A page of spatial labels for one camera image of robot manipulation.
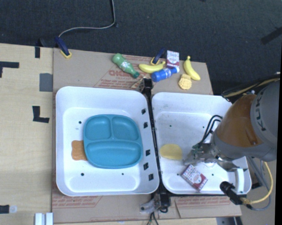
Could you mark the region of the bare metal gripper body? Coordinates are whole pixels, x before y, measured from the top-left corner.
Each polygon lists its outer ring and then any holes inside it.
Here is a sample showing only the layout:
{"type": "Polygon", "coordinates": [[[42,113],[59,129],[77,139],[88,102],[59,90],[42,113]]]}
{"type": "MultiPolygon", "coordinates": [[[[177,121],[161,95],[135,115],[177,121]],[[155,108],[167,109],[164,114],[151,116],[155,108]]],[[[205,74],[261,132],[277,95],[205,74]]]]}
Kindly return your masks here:
{"type": "Polygon", "coordinates": [[[193,163],[217,163],[223,161],[222,154],[213,143],[198,143],[192,147],[193,163]]]}

